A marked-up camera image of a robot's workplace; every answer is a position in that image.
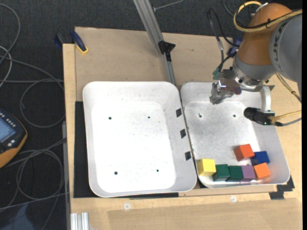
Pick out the red-orange cube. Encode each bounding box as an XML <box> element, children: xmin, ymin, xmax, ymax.
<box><xmin>233</xmin><ymin>143</ymin><xmax>256</xmax><ymax>162</ymax></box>

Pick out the white plastic tray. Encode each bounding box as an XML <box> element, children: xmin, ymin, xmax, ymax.
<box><xmin>82</xmin><ymin>80</ymin><xmax>198</xmax><ymax>198</ymax></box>
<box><xmin>179</xmin><ymin>81</ymin><xmax>291</xmax><ymax>189</ymax></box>

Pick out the brown cardboard board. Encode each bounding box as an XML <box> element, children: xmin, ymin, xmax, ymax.
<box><xmin>74</xmin><ymin>26</ymin><xmax>279</xmax><ymax>197</ymax></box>

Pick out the orange cube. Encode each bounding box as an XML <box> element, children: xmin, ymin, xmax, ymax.
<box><xmin>253</xmin><ymin>162</ymin><xmax>272</xmax><ymax>180</ymax></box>

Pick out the black cylinder on white bracket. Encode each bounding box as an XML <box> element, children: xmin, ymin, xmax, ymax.
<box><xmin>243</xmin><ymin>85</ymin><xmax>276</xmax><ymax>126</ymax></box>

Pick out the green cube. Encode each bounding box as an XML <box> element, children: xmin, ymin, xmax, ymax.
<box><xmin>228</xmin><ymin>165</ymin><xmax>244</xmax><ymax>181</ymax></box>
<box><xmin>212</xmin><ymin>163</ymin><xmax>231</xmax><ymax>183</ymax></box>

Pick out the yellow cube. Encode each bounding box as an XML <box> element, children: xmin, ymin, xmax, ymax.
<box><xmin>197</xmin><ymin>158</ymin><xmax>217</xmax><ymax>177</ymax></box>

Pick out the purple cube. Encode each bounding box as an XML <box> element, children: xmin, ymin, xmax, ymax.
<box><xmin>240</xmin><ymin>164</ymin><xmax>257</xmax><ymax>181</ymax></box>

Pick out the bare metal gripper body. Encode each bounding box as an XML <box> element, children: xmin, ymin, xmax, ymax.
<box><xmin>216</xmin><ymin>69</ymin><xmax>265</xmax><ymax>97</ymax></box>

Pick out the blue cube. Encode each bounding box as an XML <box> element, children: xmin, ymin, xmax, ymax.
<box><xmin>250</xmin><ymin>150</ymin><xmax>271</xmax><ymax>166</ymax></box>

